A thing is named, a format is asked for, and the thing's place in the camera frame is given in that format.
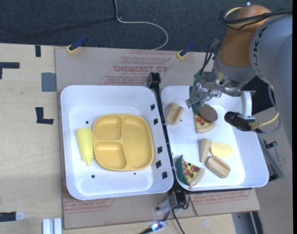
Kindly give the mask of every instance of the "yellow plate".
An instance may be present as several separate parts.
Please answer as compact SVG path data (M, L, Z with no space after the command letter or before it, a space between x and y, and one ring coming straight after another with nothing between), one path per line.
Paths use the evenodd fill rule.
M154 158L152 134L140 116L109 114L93 124L93 150L103 168L136 171L148 167Z

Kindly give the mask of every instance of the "brown cylinder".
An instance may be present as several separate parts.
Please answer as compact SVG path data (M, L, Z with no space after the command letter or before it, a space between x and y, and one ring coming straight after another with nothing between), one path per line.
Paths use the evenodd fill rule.
M271 12L261 5L248 5L237 13L235 19L243 19ZM249 45L257 28L267 19L245 26L240 30L228 28L219 50L222 63L233 67L251 66L249 61Z

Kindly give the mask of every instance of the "blue and yellow clamp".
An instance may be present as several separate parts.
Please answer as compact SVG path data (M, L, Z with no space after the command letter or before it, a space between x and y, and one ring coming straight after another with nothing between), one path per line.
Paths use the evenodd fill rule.
M184 57L186 57L188 51L191 51L195 46L196 44L194 43L189 44L185 49L182 49L177 53L177 58L183 59Z
M70 54L76 52L78 50L78 47L84 46L88 40L89 40L89 37L86 37L86 36L79 38L73 44L66 47L67 52L69 52Z

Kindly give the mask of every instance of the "light wood surface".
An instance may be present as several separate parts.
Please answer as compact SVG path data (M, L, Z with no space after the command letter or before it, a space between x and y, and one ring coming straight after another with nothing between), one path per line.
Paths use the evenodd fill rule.
M41 91L41 73L55 73L53 46L0 43L0 62L20 62L0 79L0 212L22 212L23 220L0 222L3 234L41 233L43 219L63 218L56 92ZM36 107L53 125L37 124ZM181 218L185 233L235 234L230 214ZM72 233L140 233L152 223L63 230ZM162 233L181 233L170 219Z

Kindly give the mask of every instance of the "pizza slice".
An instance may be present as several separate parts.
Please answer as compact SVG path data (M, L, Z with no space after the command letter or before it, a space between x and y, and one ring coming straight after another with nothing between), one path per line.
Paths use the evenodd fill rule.
M196 185L202 179L205 172L204 168L185 162L183 155L176 160L175 168L178 179L189 187Z

